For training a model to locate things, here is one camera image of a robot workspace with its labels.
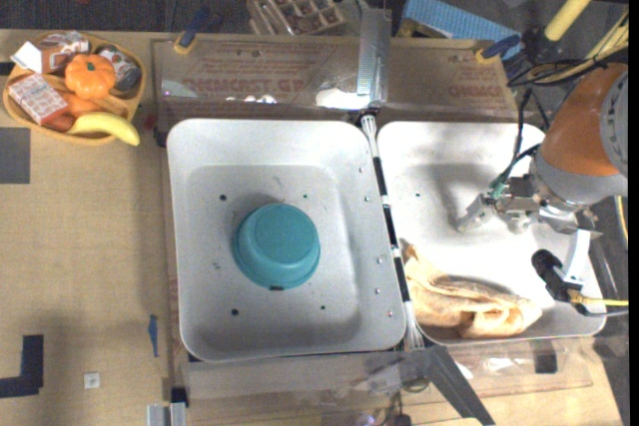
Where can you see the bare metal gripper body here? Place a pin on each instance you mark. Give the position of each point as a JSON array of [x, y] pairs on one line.
[[521, 197]]

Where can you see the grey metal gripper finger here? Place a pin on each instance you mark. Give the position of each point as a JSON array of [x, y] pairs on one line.
[[471, 213], [519, 222]]

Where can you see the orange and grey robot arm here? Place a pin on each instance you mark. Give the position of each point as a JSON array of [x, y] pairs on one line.
[[579, 139]]

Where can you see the white plastic tray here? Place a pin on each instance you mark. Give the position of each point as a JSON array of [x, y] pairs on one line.
[[209, 264], [429, 164]]

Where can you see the thin black and white rod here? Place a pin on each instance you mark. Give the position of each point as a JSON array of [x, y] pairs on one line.
[[384, 199]]

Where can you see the tan folded flatbread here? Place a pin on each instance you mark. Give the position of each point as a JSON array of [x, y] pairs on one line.
[[459, 304]]

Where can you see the brown cardboard board red print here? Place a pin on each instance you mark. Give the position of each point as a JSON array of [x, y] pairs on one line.
[[429, 80]]

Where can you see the teal bowl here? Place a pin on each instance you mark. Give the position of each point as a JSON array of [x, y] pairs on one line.
[[277, 244]]

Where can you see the orange divided plate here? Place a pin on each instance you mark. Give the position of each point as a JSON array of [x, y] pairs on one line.
[[131, 107]]

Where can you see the yellow banana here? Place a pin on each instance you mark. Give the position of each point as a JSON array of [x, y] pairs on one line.
[[107, 124]]

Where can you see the small red label can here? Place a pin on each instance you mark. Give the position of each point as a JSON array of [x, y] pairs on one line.
[[122, 67]]

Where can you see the orange pumpkin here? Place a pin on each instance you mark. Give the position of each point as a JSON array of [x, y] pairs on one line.
[[90, 75]]

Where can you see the orange carrot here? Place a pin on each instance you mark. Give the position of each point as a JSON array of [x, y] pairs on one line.
[[80, 106]]

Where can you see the red and white carton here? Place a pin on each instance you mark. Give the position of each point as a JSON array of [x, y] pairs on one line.
[[37, 97]]

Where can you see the white and orange carton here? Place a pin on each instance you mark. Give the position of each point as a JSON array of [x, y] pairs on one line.
[[50, 55]]

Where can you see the black cylinder on white bracket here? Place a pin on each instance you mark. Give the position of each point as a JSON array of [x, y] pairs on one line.
[[554, 272]]

